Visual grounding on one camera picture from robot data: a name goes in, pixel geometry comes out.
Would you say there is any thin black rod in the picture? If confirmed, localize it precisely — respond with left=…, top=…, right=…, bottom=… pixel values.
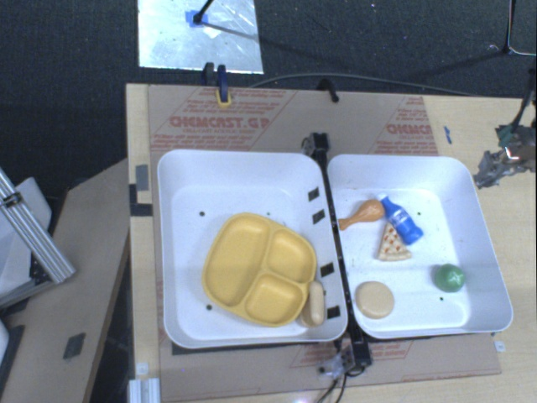
left=313, top=148, right=364, bottom=352

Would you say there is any beige round biscuit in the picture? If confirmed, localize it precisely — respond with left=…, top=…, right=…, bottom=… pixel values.
left=354, top=280, right=396, bottom=320

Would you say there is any orange chicken drumstick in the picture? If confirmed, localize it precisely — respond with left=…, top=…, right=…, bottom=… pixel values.
left=337, top=198, right=387, bottom=232

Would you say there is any green ball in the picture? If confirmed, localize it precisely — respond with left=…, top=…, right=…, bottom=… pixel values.
left=432, top=263, right=467, bottom=294

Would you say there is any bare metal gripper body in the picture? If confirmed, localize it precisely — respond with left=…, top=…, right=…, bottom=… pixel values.
left=495, top=123, right=537, bottom=164

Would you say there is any beige bread roll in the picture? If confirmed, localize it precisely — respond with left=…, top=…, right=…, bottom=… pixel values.
left=300, top=280, right=327, bottom=328

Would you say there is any blue bottle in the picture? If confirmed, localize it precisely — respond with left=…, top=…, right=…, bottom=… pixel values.
left=377, top=193, right=425, bottom=246

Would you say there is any yellow divided plate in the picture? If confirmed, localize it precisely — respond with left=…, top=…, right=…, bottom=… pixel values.
left=201, top=212, right=319, bottom=328

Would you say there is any brown cardboard board red print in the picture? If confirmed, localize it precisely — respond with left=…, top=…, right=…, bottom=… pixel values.
left=147, top=84, right=503, bottom=403

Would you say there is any white plastic tray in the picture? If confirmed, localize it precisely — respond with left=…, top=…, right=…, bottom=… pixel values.
left=326, top=154, right=514, bottom=340
left=157, top=149, right=350, bottom=349

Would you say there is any pizza slice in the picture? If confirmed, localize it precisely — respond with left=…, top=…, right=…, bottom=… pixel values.
left=375, top=221, right=413, bottom=263

